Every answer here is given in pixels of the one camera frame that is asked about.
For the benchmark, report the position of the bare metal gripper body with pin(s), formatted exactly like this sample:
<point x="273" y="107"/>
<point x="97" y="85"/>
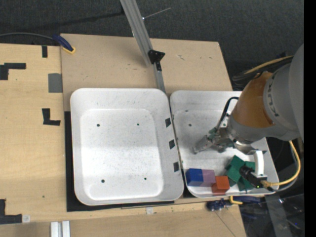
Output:
<point x="225" y="137"/>

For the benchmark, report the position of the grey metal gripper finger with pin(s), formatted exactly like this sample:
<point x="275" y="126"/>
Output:
<point x="203" y="144"/>
<point x="222" y="148"/>

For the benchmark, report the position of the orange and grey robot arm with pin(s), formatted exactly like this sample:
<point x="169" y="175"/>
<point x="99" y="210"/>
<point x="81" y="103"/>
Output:
<point x="269" y="102"/>

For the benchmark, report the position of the white plastic tray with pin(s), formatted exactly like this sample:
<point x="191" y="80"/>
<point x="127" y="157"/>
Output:
<point x="197" y="122"/>
<point x="121" y="147"/>

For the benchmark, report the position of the purple cube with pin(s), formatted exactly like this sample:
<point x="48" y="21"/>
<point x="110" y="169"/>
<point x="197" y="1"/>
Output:
<point x="209" y="177"/>

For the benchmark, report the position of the blue cube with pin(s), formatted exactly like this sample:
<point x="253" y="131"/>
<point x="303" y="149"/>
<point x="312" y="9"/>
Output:
<point x="194" y="176"/>

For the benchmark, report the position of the orange cube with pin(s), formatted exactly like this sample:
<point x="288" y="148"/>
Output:
<point x="223" y="183"/>

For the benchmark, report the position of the red cube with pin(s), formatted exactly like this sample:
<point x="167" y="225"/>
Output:
<point x="217" y="190"/>

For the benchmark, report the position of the pale wood board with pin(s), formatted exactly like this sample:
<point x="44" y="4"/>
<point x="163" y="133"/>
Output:
<point x="29" y="157"/>

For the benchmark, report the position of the black cylinder on white bracket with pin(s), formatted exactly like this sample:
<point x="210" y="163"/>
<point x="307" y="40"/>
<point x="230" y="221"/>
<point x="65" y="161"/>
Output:
<point x="248" y="174"/>

